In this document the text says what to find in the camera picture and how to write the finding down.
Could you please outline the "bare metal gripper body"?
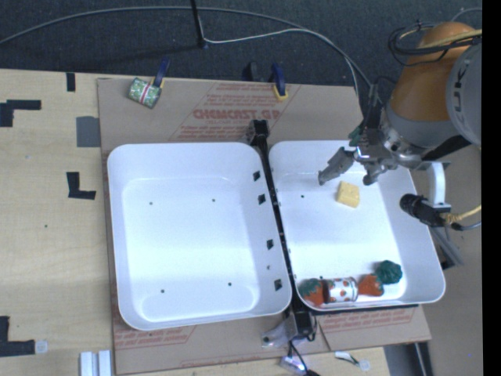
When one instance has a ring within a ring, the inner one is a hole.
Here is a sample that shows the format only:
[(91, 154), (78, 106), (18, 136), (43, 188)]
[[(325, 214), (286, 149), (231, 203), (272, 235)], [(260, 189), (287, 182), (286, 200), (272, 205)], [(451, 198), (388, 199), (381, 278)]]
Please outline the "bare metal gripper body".
[(353, 137), (354, 158), (366, 168), (416, 168), (422, 162), (421, 147), (411, 144), (393, 128), (358, 129)]

